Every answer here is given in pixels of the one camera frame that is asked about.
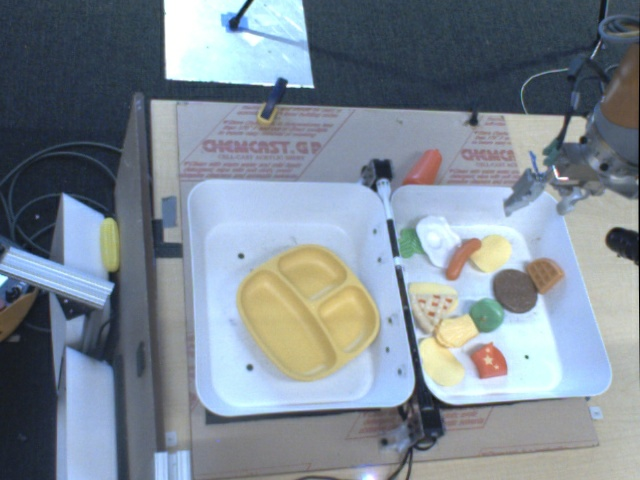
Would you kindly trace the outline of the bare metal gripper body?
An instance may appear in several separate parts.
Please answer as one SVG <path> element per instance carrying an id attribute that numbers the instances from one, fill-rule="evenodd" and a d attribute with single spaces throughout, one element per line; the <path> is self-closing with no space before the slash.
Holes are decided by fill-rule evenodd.
<path id="1" fill-rule="evenodd" d="M 610 191 L 625 198 L 639 196 L 637 141 L 620 150 L 600 140 L 565 142 L 549 163 L 551 184 L 562 194 L 587 197 Z"/>

